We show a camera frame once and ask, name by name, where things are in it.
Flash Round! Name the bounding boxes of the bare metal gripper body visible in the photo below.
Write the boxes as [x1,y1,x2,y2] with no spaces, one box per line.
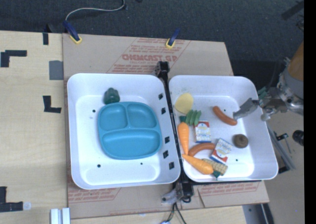
[258,86,305,117]

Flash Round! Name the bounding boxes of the orange toy sausage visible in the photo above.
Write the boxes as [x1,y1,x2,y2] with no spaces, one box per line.
[188,142,216,157]
[212,106,238,127]

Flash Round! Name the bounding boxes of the brown toy biscuit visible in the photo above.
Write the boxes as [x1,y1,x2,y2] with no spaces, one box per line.
[233,133,249,149]

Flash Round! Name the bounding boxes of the white plastic tray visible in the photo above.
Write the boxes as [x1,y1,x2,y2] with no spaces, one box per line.
[67,73,181,190]
[168,75,279,183]

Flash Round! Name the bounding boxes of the white and red toy carton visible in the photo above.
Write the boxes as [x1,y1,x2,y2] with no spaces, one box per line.
[210,138,233,165]
[193,120,212,144]

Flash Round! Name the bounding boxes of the green toy pea pods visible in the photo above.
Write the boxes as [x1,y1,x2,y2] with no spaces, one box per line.
[185,110,202,127]

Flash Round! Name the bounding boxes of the yellow toy potato crisp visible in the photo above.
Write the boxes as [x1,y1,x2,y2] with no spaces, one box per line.
[174,92,194,115]

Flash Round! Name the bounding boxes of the yellow toy corn cob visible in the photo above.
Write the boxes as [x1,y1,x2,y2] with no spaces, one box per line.
[201,158,229,179]

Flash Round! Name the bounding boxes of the orange toy carrot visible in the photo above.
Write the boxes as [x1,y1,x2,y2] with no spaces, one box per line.
[181,154,214,176]
[177,115,190,155]

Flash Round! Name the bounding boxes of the thin black rod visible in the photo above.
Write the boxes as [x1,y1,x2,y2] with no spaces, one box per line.
[161,70,191,187]

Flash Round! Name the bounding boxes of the blue divided plate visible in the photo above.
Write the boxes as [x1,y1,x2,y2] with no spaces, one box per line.
[97,101,163,160]

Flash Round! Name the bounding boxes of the dark green toy pepper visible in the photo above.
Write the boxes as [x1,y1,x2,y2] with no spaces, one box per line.
[103,87,121,105]

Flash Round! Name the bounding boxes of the brown cardboard board red print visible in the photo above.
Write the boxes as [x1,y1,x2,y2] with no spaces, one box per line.
[61,33,270,220]

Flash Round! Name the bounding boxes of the black block with wires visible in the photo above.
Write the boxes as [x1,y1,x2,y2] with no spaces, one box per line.
[181,182,195,198]
[154,61,171,78]

